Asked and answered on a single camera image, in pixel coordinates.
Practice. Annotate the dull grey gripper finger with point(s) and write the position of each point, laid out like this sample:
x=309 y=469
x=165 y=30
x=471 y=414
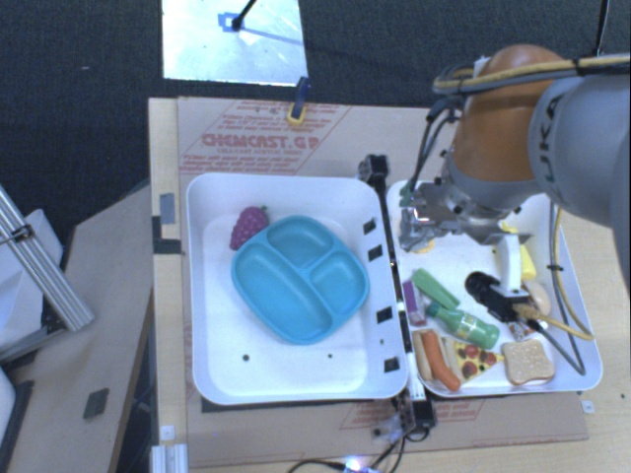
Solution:
x=427 y=238
x=408 y=240

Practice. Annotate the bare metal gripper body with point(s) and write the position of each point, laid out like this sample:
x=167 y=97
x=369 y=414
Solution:
x=443 y=205

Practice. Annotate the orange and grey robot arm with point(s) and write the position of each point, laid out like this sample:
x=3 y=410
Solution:
x=503 y=116

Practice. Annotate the yellow biscuit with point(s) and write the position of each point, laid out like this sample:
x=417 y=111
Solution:
x=423 y=250

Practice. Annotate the thin black and white rod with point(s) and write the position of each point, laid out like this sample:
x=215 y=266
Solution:
x=394 y=274

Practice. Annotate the white plastic tray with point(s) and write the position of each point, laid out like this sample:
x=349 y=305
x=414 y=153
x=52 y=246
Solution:
x=217 y=313
x=458 y=259

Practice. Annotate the green rectangular packet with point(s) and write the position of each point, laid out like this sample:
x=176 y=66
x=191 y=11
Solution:
x=434 y=286

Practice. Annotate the purple carton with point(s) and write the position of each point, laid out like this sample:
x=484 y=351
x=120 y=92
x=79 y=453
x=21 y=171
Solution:
x=413 y=303

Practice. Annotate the green bottle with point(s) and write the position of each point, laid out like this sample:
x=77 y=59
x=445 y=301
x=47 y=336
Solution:
x=466 y=325

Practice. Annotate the yellow banana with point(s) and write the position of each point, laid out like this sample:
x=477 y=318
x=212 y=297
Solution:
x=527 y=261

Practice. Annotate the sausage in bun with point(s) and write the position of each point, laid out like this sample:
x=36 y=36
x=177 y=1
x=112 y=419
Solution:
x=436 y=358

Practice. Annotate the blue divided plate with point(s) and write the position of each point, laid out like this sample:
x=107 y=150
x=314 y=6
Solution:
x=296 y=284

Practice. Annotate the pizza slice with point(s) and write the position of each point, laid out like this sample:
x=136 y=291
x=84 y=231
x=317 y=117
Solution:
x=470 y=358

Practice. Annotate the beige round bun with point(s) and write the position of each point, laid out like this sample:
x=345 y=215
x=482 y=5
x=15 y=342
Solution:
x=539 y=297

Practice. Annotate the small brown can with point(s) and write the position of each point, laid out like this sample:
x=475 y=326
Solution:
x=520 y=330

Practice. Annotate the slice of bread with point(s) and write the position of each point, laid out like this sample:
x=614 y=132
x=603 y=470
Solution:
x=528 y=362

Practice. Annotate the purple grapes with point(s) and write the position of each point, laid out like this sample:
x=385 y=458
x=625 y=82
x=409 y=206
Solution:
x=246 y=227

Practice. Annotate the brown cardboard board red print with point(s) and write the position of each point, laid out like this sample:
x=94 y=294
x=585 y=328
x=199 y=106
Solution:
x=256 y=141

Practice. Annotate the black cylinder on white bracket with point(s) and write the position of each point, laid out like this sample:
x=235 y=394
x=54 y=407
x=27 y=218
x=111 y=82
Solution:
x=503 y=301

